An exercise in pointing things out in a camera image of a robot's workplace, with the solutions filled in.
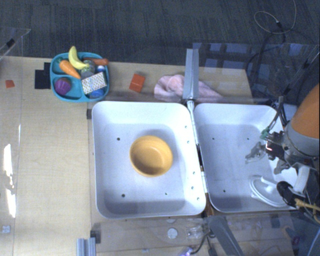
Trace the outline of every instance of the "carrot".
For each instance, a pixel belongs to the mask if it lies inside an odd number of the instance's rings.
[[[75,70],[75,68],[71,65],[71,63],[66,59],[59,60],[59,67],[60,69],[74,78],[81,79],[80,74]]]
[[[93,63],[97,66],[106,66],[109,64],[109,60],[107,58],[89,58],[85,57],[84,60],[93,61]]]

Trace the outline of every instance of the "patterned box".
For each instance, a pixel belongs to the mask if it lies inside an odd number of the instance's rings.
[[[84,94],[89,94],[93,91],[107,86],[107,82],[103,72],[87,77],[86,79],[83,79],[81,82]]]

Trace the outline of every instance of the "purple vegetable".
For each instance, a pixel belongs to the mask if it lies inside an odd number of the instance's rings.
[[[59,78],[54,83],[54,89],[59,95],[66,95],[71,90],[70,80],[66,77]]]

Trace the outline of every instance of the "orange sponge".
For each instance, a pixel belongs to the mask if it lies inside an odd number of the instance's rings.
[[[137,93],[140,93],[144,85],[145,79],[146,78],[142,75],[134,74],[129,89]]]

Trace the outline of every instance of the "bowl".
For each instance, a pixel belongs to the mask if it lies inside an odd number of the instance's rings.
[[[130,162],[134,170],[146,177],[157,177],[169,171],[173,154],[161,138],[146,135],[136,139],[130,147]]]

